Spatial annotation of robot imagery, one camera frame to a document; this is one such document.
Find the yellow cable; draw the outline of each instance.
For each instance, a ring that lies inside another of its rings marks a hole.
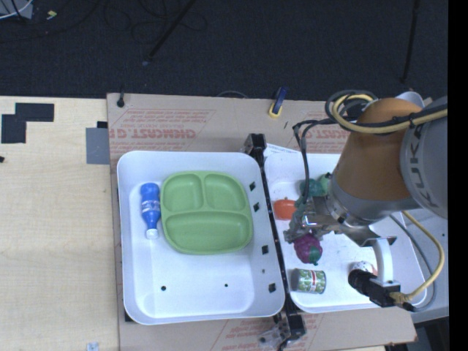
[[[404,294],[402,292],[391,292],[390,297],[394,299],[395,304],[410,302],[416,295],[426,289],[439,276],[445,261],[445,253],[442,244],[440,244],[440,242],[423,225],[421,225],[413,216],[411,216],[411,214],[409,214],[407,211],[403,211],[402,213],[435,243],[437,249],[439,250],[439,263],[437,264],[437,267],[435,268],[432,275],[415,291],[411,292],[410,294]]]
[[[405,121],[405,122],[400,122],[399,124],[394,124],[394,125],[386,126],[386,127],[363,127],[363,126],[358,126],[356,124],[348,122],[344,118],[342,118],[338,112],[338,108],[346,100],[346,96],[347,95],[344,95],[343,97],[340,97],[338,100],[334,102],[333,107],[331,108],[331,114],[340,125],[348,128],[349,130],[352,130],[355,132],[363,132],[367,134],[386,134],[389,132],[396,132],[401,129],[406,129],[407,127],[411,125],[410,121]],[[355,97],[362,98],[362,96],[363,95],[355,95],[354,97],[351,96],[348,99],[351,99],[351,98],[354,99]],[[446,115],[447,115],[447,109],[444,109],[444,110],[440,110],[439,112],[431,113],[427,116],[414,118],[412,120],[412,123],[414,125],[424,124],[426,122],[445,117]]]

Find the orange toy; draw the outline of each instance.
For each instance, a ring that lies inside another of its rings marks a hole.
[[[295,201],[288,199],[277,200],[273,204],[273,211],[277,219],[290,220],[295,212]]]

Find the white plastic tray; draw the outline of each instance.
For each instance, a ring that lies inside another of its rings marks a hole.
[[[322,174],[333,171],[339,155],[307,154],[307,158],[310,178],[318,179]],[[265,174],[272,204],[275,200],[285,197],[291,200],[299,198],[301,194],[299,183],[304,180],[304,166],[300,153],[275,153],[268,156],[265,161]],[[291,298],[299,308],[305,312],[320,313],[377,307],[367,296],[352,288],[347,281],[353,263],[364,260],[377,268],[375,253],[371,247],[359,247],[343,234],[329,233],[324,235],[320,242],[323,253],[316,266],[302,263],[293,245],[284,240],[283,231],[289,228],[289,221],[276,219],[276,228],[289,283],[294,268],[324,271],[326,275],[326,287],[322,294],[291,292]],[[373,224],[371,229],[382,237],[391,235],[397,237],[390,250],[393,258],[393,277],[401,284],[401,291],[410,293],[419,287],[423,283],[423,274],[411,240],[404,231],[390,217]],[[425,297],[426,290],[416,296],[412,304],[422,303]]]
[[[215,170],[242,183],[254,225],[245,248],[226,254],[183,254],[166,241],[161,221],[158,239],[145,237],[140,186],[161,186],[169,175],[185,170]],[[117,175],[124,306],[135,322],[269,317],[281,310],[282,276],[260,168],[253,158],[241,153],[132,151],[120,158]]]

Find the cardboard sheet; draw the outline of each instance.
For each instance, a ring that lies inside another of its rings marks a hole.
[[[267,143],[298,150],[293,125],[325,118],[325,103],[285,100],[282,114],[273,119],[268,115],[269,99],[125,94],[125,104],[119,107],[119,97],[108,94],[107,111],[121,350],[264,350],[257,340],[274,325],[271,318],[153,326],[125,320],[116,165],[123,154],[134,150],[241,151],[250,133],[264,134]],[[336,125],[315,127],[307,136],[308,152],[339,154],[348,134]],[[303,314],[303,318],[307,333],[288,350],[344,350],[416,339],[410,313],[396,307]]]

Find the black tape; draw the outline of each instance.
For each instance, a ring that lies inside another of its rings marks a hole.
[[[1,116],[1,142],[26,143],[26,122],[53,122],[54,104],[17,102],[15,114]]]

